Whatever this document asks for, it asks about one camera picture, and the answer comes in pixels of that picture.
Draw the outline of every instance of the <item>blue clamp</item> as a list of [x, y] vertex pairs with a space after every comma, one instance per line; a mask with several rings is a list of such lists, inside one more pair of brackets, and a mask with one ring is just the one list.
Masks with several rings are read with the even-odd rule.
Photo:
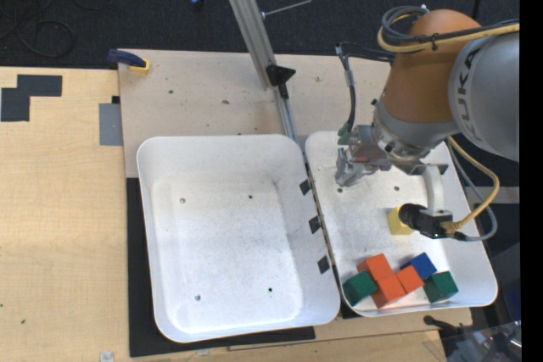
[[133, 53], [123, 50], [111, 48], [106, 60], [117, 64], [126, 64], [130, 71], [146, 72], [149, 69], [149, 61], [147, 59], [140, 58]]

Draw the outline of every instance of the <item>green block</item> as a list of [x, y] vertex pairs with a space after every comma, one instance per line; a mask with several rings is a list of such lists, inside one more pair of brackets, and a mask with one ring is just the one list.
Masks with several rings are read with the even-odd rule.
[[343, 292], [351, 306], [377, 290], [377, 285], [365, 270], [358, 275], [354, 275], [343, 284]]
[[424, 292], [432, 304], [455, 295], [458, 287], [449, 271], [441, 271], [424, 280]]

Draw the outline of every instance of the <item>white tray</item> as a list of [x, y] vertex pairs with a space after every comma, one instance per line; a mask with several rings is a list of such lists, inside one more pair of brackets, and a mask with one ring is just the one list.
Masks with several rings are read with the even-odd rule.
[[[414, 232], [408, 236], [390, 234], [388, 212], [404, 203], [428, 204], [423, 178], [408, 176], [397, 168], [362, 177], [352, 187], [339, 189], [334, 179], [338, 154], [336, 131], [318, 131], [305, 143], [315, 189], [321, 205], [332, 256], [341, 282], [358, 273], [364, 259], [384, 253], [394, 271], [408, 259], [425, 252], [438, 271], [450, 271], [458, 293], [445, 302], [431, 304], [422, 288], [378, 309], [371, 297], [351, 308], [359, 315], [391, 315], [426, 309], [476, 307], [491, 304], [497, 283], [482, 242], [453, 239], [432, 240]], [[462, 185], [444, 143], [433, 150], [424, 163], [445, 163], [442, 176], [445, 208], [460, 220], [469, 213]], [[477, 236], [473, 221], [462, 232]]]
[[157, 326], [188, 343], [328, 323], [339, 291], [298, 145], [153, 137], [137, 153]]

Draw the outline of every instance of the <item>yellow block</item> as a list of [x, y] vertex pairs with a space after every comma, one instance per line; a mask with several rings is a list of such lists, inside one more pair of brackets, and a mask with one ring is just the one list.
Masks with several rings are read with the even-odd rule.
[[413, 232], [413, 229], [407, 226], [404, 222], [400, 220], [400, 207], [391, 209], [387, 218], [389, 220], [390, 233], [393, 236], [407, 236]]

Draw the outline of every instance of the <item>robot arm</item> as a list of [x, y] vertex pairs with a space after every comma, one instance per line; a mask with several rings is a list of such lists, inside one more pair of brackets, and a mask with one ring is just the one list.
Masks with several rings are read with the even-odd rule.
[[[391, 29], [391, 23], [413, 15], [407, 34]], [[381, 47], [395, 53], [389, 77], [372, 124], [357, 125], [340, 138], [347, 147], [338, 150], [336, 182], [352, 186], [392, 165], [436, 180], [421, 159], [456, 133], [519, 161], [518, 30], [518, 24], [482, 27], [448, 9], [391, 9], [378, 34]], [[446, 165], [437, 170], [443, 173]]]

